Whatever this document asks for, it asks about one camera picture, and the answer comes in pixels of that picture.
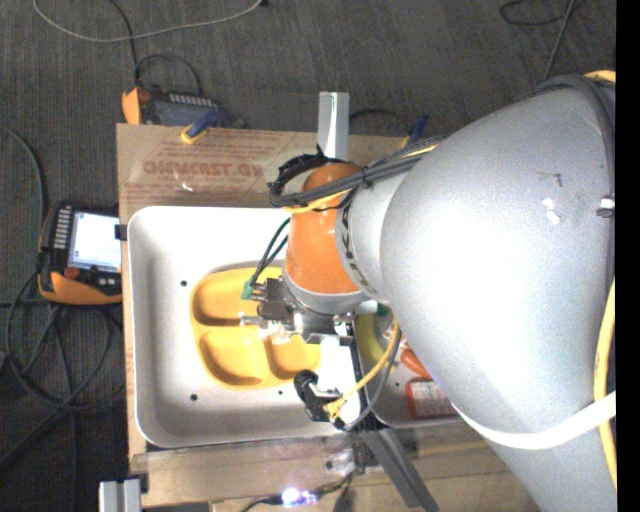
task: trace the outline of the wooden table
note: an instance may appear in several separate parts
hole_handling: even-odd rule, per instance
[[[316,137],[313,133],[210,130],[202,142],[186,146],[179,142],[179,131],[118,125],[122,224],[151,205],[268,206],[263,174],[272,179],[277,167],[289,158],[314,152]],[[352,136],[350,158],[364,165],[397,149],[400,142],[397,138]],[[212,165],[221,161],[225,166]],[[185,187],[193,193],[185,193]],[[349,446],[346,434],[148,451],[135,419],[126,242],[122,257],[129,463],[132,475],[144,477],[143,507],[207,502],[211,510],[232,512],[253,497],[280,493],[287,485],[315,489],[339,480],[340,475],[330,471],[327,462]],[[508,468],[466,424],[455,422],[402,434],[411,439],[414,465],[442,510],[537,510]],[[352,488],[356,511],[406,510],[379,468],[359,475]],[[333,510],[338,494],[298,510]]]

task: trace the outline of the metal bracket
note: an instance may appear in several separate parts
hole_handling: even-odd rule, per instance
[[[318,145],[329,158],[349,159],[349,93],[320,93]]]
[[[408,508],[422,507],[427,512],[440,510],[393,429],[364,431],[361,435]]]
[[[100,512],[142,512],[140,480],[132,478],[122,483],[100,482],[98,495]]]

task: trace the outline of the handheld screen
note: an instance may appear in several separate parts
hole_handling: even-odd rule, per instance
[[[105,272],[120,270],[120,241],[115,237],[117,217],[75,212],[69,266]]]

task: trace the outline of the white cable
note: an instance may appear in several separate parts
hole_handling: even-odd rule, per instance
[[[613,418],[616,415],[616,392],[612,391],[601,400],[592,402],[558,425],[533,434],[513,434],[492,430],[465,416],[455,405],[454,408],[471,428],[489,441],[521,450],[546,450],[569,442]]]
[[[176,27],[163,28],[161,30],[155,30],[153,32],[147,32],[145,34],[136,34],[136,35],[133,35],[133,36],[122,36],[122,37],[112,37],[112,38],[99,38],[99,37],[85,36],[83,34],[78,34],[77,32],[72,32],[71,30],[69,30],[69,29],[67,29],[67,28],[65,28],[63,26],[58,25],[55,21],[53,21],[45,13],[42,12],[40,7],[38,6],[37,0],[33,0],[33,8],[38,13],[38,15],[44,21],[46,21],[49,25],[52,25],[53,27],[57,28],[58,30],[60,30],[60,31],[62,31],[65,34],[68,34],[70,36],[76,37],[78,39],[82,39],[84,41],[90,41],[92,43],[121,43],[123,41],[130,41],[132,39],[144,39],[146,37],[153,37],[153,36],[157,36],[159,34],[165,34],[167,32],[174,32],[176,30],[185,30],[185,29],[195,28],[195,27],[206,27],[206,26],[209,26],[209,25],[217,25],[218,23],[224,23],[226,21],[235,20],[235,19],[240,18],[241,16],[244,16],[245,14],[249,14],[251,11],[256,9],[261,3],[262,3],[262,0],[258,0],[251,7],[249,7],[248,9],[245,9],[244,11],[239,12],[237,14],[233,14],[231,16],[227,16],[226,18],[220,18],[220,19],[211,20],[211,21],[201,21],[201,22],[198,22],[198,23],[189,23],[189,24],[186,24],[186,25],[178,25]]]

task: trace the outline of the light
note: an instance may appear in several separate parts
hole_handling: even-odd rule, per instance
[[[288,487],[282,491],[282,504],[285,507],[297,507],[298,505],[309,505],[318,503],[318,495],[309,491],[299,491],[294,487]]]

